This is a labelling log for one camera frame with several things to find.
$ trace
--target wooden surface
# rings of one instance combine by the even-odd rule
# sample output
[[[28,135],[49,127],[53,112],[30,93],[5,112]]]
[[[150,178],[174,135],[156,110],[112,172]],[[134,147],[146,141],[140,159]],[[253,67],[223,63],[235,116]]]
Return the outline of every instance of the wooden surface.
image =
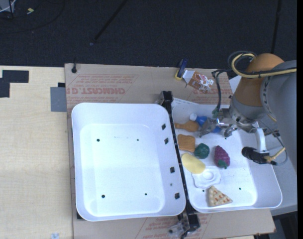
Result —
[[[0,98],[0,239],[73,238],[66,113],[51,112],[63,68],[29,70]]]

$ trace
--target brown cylinder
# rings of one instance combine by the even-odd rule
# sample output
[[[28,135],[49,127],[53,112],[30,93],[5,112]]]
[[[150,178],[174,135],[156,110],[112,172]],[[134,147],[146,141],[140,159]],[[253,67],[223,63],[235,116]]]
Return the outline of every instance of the brown cylinder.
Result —
[[[269,71],[284,61],[271,53],[263,53],[253,58],[245,72]],[[236,99],[248,106],[261,107],[260,89],[264,78],[242,77],[234,93]]]

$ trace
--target toy food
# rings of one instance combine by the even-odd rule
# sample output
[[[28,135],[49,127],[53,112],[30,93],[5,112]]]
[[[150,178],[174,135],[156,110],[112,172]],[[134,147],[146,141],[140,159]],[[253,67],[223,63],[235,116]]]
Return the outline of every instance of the toy food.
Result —
[[[195,156],[199,158],[207,158],[209,156],[209,153],[210,148],[204,143],[200,143],[194,151]]]
[[[189,153],[183,154],[181,161],[182,165],[191,173],[200,174],[205,170],[205,164]]]
[[[184,129],[189,132],[196,132],[199,128],[199,124],[195,121],[189,120],[188,122],[184,124],[175,123],[175,127],[177,129]]]
[[[178,146],[180,150],[194,152],[194,150],[196,149],[196,139],[192,135],[179,134]]]
[[[217,146],[214,151],[214,163],[217,167],[226,169],[230,165],[230,157],[227,152],[221,147]]]
[[[229,203],[233,202],[232,199],[230,199],[227,195],[223,194],[221,191],[219,191],[213,185],[209,188],[208,200],[209,200],[208,205],[210,207],[229,204]]]

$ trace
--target toy pizza slice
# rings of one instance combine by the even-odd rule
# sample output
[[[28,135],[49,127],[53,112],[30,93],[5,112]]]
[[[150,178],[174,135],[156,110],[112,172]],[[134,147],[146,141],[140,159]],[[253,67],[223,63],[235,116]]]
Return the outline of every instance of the toy pizza slice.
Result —
[[[227,195],[223,194],[213,185],[209,188],[208,199],[209,199],[209,206],[211,207],[218,205],[225,205],[233,202],[232,199],[230,199]]]

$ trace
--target black fabric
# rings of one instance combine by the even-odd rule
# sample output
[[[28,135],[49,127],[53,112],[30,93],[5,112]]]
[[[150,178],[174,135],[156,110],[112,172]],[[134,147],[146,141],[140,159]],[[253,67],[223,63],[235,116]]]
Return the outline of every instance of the black fabric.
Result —
[[[234,51],[271,52],[279,0],[128,0],[91,46],[123,1],[17,0],[13,15],[0,13],[0,65],[176,67],[186,58],[187,68],[227,69]],[[274,54],[297,58],[297,0],[282,0]]]

